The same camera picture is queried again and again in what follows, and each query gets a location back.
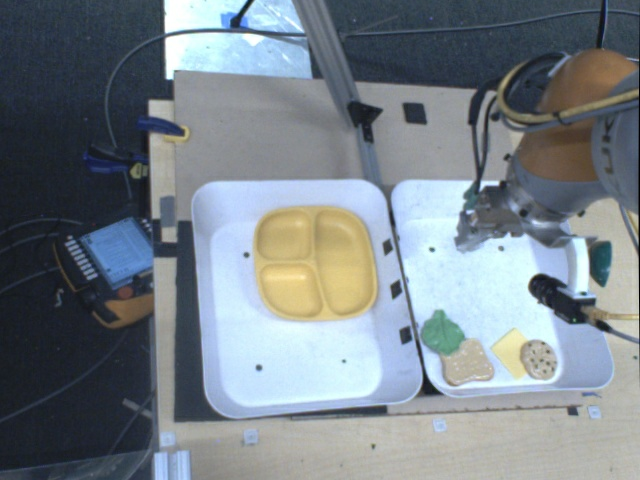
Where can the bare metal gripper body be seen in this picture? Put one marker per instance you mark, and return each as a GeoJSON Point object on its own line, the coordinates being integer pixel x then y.
{"type": "Point", "coordinates": [510, 213]}

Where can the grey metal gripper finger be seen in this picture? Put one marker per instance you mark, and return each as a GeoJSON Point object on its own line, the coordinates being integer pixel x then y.
{"type": "Point", "coordinates": [487, 238]}
{"type": "Point", "coordinates": [464, 235]}

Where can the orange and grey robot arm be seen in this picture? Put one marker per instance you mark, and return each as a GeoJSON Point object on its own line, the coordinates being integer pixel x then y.
{"type": "Point", "coordinates": [575, 133]}

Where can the white plastic tray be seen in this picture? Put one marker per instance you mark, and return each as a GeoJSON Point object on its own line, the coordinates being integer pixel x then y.
{"type": "Point", "coordinates": [300, 358]}
{"type": "Point", "coordinates": [480, 288]}

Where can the green lettuce leaf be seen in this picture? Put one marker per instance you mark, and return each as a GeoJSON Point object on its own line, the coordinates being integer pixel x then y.
{"type": "Point", "coordinates": [441, 334]}

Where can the dark green rounded toy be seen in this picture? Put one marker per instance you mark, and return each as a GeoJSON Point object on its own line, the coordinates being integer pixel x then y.
{"type": "Point", "coordinates": [601, 263]}

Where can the yellow cheese slice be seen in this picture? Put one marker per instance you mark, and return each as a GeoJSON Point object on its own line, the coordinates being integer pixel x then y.
{"type": "Point", "coordinates": [509, 350]}

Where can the tan bread slice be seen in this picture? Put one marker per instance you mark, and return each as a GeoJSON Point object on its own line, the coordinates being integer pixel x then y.
{"type": "Point", "coordinates": [467, 365]}

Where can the brown chocolate chip cookie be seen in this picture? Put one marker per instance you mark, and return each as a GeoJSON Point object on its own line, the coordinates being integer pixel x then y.
{"type": "Point", "coordinates": [539, 360]}

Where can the yellow divided plate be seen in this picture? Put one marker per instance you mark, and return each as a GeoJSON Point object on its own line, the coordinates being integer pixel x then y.
{"type": "Point", "coordinates": [315, 263]}

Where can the brown cardboard board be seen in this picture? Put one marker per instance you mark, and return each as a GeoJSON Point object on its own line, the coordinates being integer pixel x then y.
{"type": "Point", "coordinates": [260, 133]}

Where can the black cylinder on white bracket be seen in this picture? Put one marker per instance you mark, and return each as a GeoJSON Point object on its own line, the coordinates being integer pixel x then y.
{"type": "Point", "coordinates": [555, 295]}

